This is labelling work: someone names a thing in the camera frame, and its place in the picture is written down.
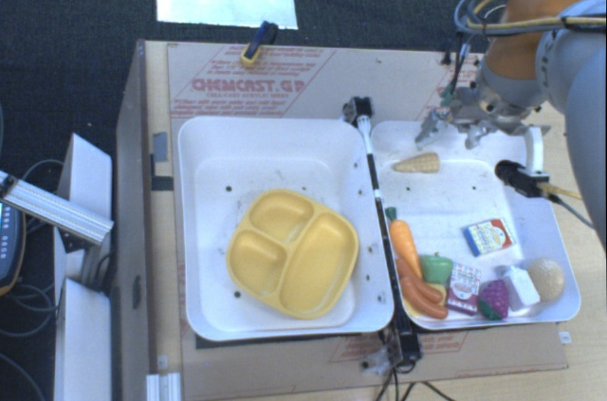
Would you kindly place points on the brown cardboard board red print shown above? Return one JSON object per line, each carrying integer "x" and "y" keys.
{"x": 389, "y": 77}

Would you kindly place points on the orange sausage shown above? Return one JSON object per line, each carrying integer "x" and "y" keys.
{"x": 422, "y": 302}
{"x": 419, "y": 285}

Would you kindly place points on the blue and white carton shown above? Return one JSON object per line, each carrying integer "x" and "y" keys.
{"x": 489, "y": 237}

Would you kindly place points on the beige round bread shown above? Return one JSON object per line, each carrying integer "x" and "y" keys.
{"x": 547, "y": 278}

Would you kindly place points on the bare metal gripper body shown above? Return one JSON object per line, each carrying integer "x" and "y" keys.
{"x": 493, "y": 112}

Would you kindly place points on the black cylinder on white bracket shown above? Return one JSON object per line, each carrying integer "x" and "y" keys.
{"x": 517, "y": 177}

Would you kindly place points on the purple grapes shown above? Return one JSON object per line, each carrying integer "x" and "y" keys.
{"x": 494, "y": 298}

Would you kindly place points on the beige ice cream cone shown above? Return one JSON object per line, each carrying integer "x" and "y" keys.
{"x": 419, "y": 163}

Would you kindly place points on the yellow divided plate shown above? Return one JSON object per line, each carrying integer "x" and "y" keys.
{"x": 294, "y": 252}

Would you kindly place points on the orange carrot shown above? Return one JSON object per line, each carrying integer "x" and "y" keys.
{"x": 405, "y": 242}

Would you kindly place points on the red and white carton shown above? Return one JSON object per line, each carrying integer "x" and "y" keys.
{"x": 464, "y": 290}

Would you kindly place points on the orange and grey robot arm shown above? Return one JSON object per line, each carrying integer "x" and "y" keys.
{"x": 569, "y": 58}

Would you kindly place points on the thin black and white rod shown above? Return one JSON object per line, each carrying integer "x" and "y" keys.
{"x": 377, "y": 193}

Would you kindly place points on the white plastic tray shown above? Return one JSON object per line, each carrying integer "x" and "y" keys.
{"x": 218, "y": 152}
{"x": 446, "y": 200}

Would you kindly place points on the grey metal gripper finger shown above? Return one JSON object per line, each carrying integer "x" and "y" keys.
{"x": 476, "y": 136}
{"x": 430, "y": 128}

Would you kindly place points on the green pepper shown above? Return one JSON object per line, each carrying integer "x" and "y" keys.
{"x": 436, "y": 268}

